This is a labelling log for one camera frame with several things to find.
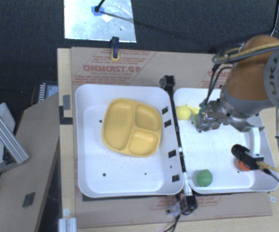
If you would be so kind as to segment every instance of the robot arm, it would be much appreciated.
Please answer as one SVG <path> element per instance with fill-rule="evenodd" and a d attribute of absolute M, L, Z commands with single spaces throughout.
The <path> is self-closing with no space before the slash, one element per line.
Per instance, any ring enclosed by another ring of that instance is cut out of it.
<path fill-rule="evenodd" d="M 259 35 L 240 52 L 275 43 L 279 44 L 279 40 Z M 247 119 L 269 107 L 279 109 L 279 49 L 235 62 L 220 98 L 209 102 L 206 99 L 201 104 L 196 128 L 199 132 L 214 130 L 223 123 L 241 132 L 249 131 L 253 126 Z"/>

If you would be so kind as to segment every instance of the white tray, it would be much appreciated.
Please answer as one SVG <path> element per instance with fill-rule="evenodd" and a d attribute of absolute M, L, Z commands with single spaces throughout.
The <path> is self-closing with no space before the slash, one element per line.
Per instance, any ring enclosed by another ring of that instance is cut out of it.
<path fill-rule="evenodd" d="M 133 99 L 156 108 L 163 120 L 160 146 L 150 157 L 131 157 L 117 153 L 102 141 L 102 123 L 110 102 Z M 181 191 L 182 170 L 177 148 L 171 103 L 158 87 L 107 86 L 87 84 L 75 94 L 78 183 L 93 198 L 113 196 L 169 195 Z M 162 115 L 162 109 L 168 112 Z M 172 125 L 164 127 L 171 120 Z M 170 151 L 176 156 L 169 158 Z"/>
<path fill-rule="evenodd" d="M 206 95 L 206 89 L 180 88 L 174 93 L 175 105 L 188 104 L 198 107 Z M 220 90 L 216 89 L 210 99 L 216 100 L 219 97 Z M 260 116 L 253 116 L 248 121 L 252 125 L 263 126 Z M 253 133 L 238 132 L 230 125 L 221 125 L 217 130 L 199 133 L 191 120 L 179 120 L 178 124 L 188 182 L 196 192 L 213 194 L 272 191 L 277 188 L 277 181 L 262 171 L 244 172 L 235 165 L 235 157 L 231 153 L 232 146 L 240 144 L 250 149 L 250 137 Z M 264 161 L 275 166 L 264 130 L 260 132 L 260 139 Z M 213 181 L 208 187 L 201 187 L 196 182 L 197 173 L 203 169 L 209 169 L 213 175 Z"/>

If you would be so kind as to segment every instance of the silver sheet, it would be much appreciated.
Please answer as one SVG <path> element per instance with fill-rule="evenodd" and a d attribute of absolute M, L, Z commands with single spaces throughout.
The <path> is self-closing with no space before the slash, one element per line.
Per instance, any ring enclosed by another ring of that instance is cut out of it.
<path fill-rule="evenodd" d="M 64 0 L 66 39 L 136 42 L 131 0 L 106 0 L 102 13 L 94 7 L 101 0 Z"/>

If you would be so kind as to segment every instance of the yellow ball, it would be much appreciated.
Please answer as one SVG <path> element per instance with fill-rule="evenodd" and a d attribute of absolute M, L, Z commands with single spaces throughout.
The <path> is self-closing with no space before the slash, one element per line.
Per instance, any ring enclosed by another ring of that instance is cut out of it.
<path fill-rule="evenodd" d="M 176 108 L 177 117 L 179 120 L 189 119 L 191 116 L 191 111 L 187 106 L 178 106 Z"/>

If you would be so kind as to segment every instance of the yellow plate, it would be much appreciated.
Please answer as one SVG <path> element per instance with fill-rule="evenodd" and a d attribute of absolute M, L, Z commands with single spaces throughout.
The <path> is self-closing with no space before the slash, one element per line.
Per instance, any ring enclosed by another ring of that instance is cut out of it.
<path fill-rule="evenodd" d="M 105 145 L 119 153 L 151 156 L 159 147 L 162 118 L 153 107 L 129 99 L 113 100 L 103 121 Z"/>

